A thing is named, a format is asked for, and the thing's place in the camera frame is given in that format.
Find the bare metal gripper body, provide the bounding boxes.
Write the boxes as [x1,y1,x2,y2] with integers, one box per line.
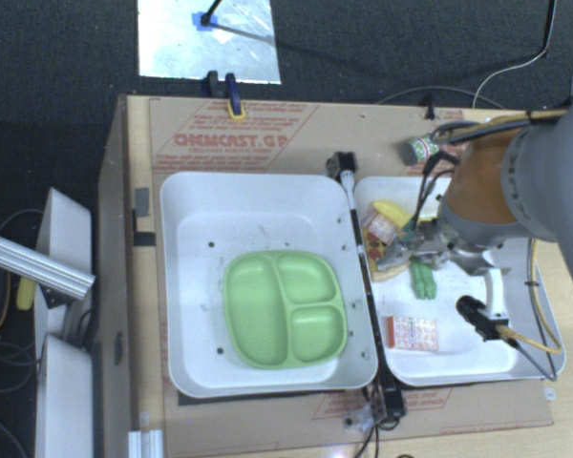
[407,220,511,279]

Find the toy pizza slice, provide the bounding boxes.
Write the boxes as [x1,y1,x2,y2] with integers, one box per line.
[365,234,412,283]

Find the green toy vegetable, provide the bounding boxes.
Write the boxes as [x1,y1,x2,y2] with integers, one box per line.
[408,258,438,302]

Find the yellow banana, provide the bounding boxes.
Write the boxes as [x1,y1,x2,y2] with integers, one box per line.
[371,199,413,231]

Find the thin black and white rod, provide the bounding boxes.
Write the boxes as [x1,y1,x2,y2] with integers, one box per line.
[342,170,395,391]

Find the orange and white packet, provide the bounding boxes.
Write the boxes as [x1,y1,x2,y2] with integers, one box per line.
[386,315,440,353]

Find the green and white can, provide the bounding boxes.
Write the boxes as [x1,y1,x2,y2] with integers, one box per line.
[399,132,443,167]

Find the white plastic tray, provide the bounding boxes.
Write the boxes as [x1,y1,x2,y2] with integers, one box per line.
[352,175,567,387]
[159,170,380,399]

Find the green divided plate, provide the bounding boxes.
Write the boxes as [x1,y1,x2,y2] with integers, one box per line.
[223,249,350,371]

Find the brown cardboard board red print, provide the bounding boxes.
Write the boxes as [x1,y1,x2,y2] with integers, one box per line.
[147,96,555,437]

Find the black cylinder on white bracket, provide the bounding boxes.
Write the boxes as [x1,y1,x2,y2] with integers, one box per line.
[455,265,512,344]

